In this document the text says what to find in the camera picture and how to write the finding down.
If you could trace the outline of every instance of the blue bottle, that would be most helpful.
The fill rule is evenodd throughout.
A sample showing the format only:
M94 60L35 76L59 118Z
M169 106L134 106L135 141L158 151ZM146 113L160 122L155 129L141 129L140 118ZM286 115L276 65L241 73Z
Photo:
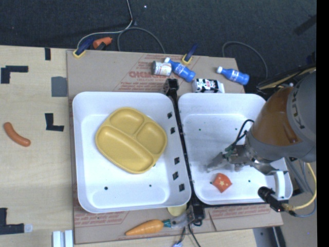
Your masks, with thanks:
M172 71L179 75L181 78L185 79L187 82L191 82L195 76L195 72L189 70L187 67L179 62L174 62L170 58L164 60L165 63L170 63L172 66Z
M247 85L249 81L249 75L238 72L237 70L234 70L232 68L223 68L223 67L218 67L217 71L218 74L223 74L227 79L240 83L242 85Z

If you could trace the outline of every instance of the white cable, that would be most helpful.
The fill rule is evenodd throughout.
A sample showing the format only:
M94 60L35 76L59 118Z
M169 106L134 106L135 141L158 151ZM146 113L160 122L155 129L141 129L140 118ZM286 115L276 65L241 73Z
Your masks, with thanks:
M128 5L128 10L129 10L129 14L130 14L131 21L130 21L130 23L129 23L129 24L128 24L123 30L120 30L120 31L113 31L113 32L96 32L96 33L92 33L92 34L86 35L86 36L84 36L84 37L79 41L79 43L78 43L78 45L77 45L77 48L80 46L80 43L81 43L84 39L88 38L89 36L99 35L99 34L118 34L118 33L121 33L121 32L123 32L123 31L125 31L126 29L130 28L130 26L131 26L132 23L133 23L133 14L132 14L132 11L131 11L131 8L130 8L129 0L126 0L126 2L127 2L127 5Z

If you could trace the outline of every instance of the orange carrot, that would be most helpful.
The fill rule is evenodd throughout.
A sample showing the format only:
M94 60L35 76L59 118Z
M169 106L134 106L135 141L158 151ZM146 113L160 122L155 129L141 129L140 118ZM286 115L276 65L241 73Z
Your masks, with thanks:
M140 234L148 234L148 233L157 233L162 230L163 226L164 224L160 220L149 220L127 231L125 234L127 236L131 236L131 235L140 235Z

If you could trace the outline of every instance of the white tray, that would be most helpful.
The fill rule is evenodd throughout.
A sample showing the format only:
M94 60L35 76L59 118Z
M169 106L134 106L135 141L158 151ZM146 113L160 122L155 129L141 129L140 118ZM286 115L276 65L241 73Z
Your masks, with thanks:
M276 190L273 176L265 176L256 169L245 166L240 172L229 167L207 172L205 166L228 147L235 139L247 119L255 120L265 100L256 94L201 94L187 93L180 97L178 106L191 176L196 196L210 205L258 203L258 189L267 186ZM271 165L282 171L287 167L283 159ZM232 185L223 193L211 184L217 173L229 177ZM293 188L289 174L280 182L282 200L289 199Z
M97 149L95 134L118 108L135 108L165 130L167 147L143 174L115 166ZM83 92L72 103L78 199L91 213L180 206L191 187L171 100L160 93Z

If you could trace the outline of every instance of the dark background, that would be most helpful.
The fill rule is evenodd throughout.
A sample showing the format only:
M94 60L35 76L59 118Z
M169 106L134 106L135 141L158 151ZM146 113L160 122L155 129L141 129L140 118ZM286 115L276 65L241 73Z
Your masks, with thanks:
M154 34L168 54L185 54L197 43L196 55L222 57L223 45L237 41L262 56L268 79L316 59L317 0L129 2L132 27ZM0 0L0 44L73 49L84 36L123 30L130 20L126 0ZM106 50L118 50L118 34L110 36L114 40ZM140 30L123 33L120 49L162 53ZM265 65L250 48L230 44L225 57L235 58L239 70L250 75L247 92L265 80Z

